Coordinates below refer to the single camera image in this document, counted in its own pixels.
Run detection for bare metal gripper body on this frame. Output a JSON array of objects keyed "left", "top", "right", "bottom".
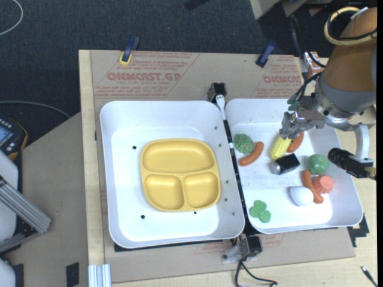
[{"left": 294, "top": 94, "right": 357, "bottom": 132}]

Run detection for orange sausage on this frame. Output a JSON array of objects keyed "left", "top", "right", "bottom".
[
  {"left": 286, "top": 131, "right": 305, "bottom": 154},
  {"left": 238, "top": 141, "right": 265, "bottom": 167},
  {"left": 301, "top": 169, "right": 325, "bottom": 204}
]

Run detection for yellow corn cob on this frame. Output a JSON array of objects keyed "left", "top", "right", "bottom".
[{"left": 270, "top": 134, "right": 293, "bottom": 161}]

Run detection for black can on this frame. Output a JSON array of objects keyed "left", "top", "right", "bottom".
[{"left": 269, "top": 152, "right": 301, "bottom": 176}]

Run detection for green pepper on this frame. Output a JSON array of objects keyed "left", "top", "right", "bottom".
[{"left": 308, "top": 154, "right": 330, "bottom": 175}]

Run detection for green broccoli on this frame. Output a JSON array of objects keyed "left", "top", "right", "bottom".
[{"left": 233, "top": 133, "right": 256, "bottom": 156}]

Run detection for orange ribbed cup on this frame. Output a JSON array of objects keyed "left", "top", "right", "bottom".
[{"left": 313, "top": 175, "right": 335, "bottom": 194}]

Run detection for white plastic tray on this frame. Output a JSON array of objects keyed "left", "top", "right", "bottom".
[
  {"left": 224, "top": 97, "right": 364, "bottom": 235},
  {"left": 99, "top": 100, "right": 247, "bottom": 249}
]

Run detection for thin black and white rod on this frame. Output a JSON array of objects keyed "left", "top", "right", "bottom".
[{"left": 215, "top": 95, "right": 250, "bottom": 236}]

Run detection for white egg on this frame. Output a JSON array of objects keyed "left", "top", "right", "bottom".
[{"left": 288, "top": 185, "right": 315, "bottom": 207}]

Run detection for green ridged slices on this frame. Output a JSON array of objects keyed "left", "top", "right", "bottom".
[{"left": 249, "top": 199, "right": 272, "bottom": 224}]

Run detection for brown cardboard board red print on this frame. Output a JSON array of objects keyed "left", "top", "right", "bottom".
[{"left": 89, "top": 50, "right": 357, "bottom": 284}]

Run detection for yellow divided plate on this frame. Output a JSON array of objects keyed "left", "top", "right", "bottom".
[{"left": 139, "top": 138, "right": 223, "bottom": 213}]

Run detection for black cylinder on white bracket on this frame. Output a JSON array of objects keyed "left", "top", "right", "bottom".
[{"left": 326, "top": 117, "right": 376, "bottom": 179}]

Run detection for black block with thin wires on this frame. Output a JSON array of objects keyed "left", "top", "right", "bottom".
[
  {"left": 221, "top": 234, "right": 265, "bottom": 264},
  {"left": 205, "top": 82, "right": 227, "bottom": 103}
]

